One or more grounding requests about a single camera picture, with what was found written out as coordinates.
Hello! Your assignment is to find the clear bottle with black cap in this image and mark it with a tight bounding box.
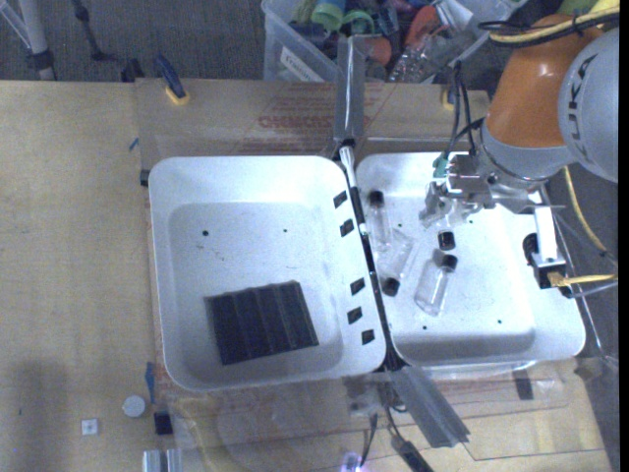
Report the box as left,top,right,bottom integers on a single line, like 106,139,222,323
368,190,395,254
376,228,420,298
413,254,460,318
433,209,468,253

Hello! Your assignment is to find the black cylinder on white bracket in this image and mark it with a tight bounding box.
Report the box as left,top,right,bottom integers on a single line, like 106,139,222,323
522,206,569,290

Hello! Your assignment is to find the white round disc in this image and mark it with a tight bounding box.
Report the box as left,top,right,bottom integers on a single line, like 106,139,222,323
121,394,147,419

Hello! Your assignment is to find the clear plastic storage bin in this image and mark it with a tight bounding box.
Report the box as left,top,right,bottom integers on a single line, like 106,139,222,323
260,0,515,85

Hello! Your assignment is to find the brown cardboard board red print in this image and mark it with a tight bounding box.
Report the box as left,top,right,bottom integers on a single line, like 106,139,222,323
134,77,606,462

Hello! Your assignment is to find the white plastic tray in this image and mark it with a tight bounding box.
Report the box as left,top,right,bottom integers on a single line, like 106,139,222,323
354,151,588,368
146,154,387,393

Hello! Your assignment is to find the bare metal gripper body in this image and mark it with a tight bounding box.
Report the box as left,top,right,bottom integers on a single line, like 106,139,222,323
443,152,547,210

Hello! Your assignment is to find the black ribbed rectangular pad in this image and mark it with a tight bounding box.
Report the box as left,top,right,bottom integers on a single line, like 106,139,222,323
202,279,321,367

